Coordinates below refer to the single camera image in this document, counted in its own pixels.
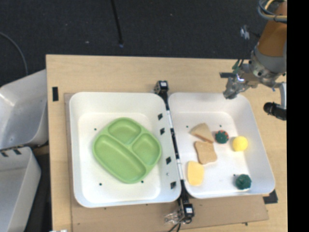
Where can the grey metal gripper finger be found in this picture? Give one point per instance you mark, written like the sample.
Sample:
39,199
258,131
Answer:
239,89
228,92

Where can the yellow toy cheese slice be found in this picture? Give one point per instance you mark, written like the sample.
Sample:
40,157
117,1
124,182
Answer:
194,173

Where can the dark green toy broccoli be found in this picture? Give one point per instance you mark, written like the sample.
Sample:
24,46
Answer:
243,182

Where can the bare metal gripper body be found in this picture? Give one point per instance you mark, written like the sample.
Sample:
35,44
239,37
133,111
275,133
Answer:
252,77

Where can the triangular toy sandwich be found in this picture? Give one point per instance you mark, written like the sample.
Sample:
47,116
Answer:
202,132

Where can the green divided plate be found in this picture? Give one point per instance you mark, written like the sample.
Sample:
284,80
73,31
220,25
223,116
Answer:
125,153

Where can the yellow toy lemon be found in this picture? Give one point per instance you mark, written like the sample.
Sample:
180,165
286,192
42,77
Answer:
240,143

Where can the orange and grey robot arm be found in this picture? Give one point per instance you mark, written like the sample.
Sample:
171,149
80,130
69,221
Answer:
272,36

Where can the brown toy bread slice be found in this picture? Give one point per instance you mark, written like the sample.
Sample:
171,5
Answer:
205,152

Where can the white plastic tray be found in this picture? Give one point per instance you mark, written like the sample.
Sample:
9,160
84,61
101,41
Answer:
224,168
87,192

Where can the black cylinder on white bracket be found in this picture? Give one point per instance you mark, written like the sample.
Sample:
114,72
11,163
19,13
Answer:
275,110

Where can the thin black and white rod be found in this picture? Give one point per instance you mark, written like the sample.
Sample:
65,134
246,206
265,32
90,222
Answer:
175,146

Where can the green and red toy vegetable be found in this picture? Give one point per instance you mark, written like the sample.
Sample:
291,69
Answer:
221,137

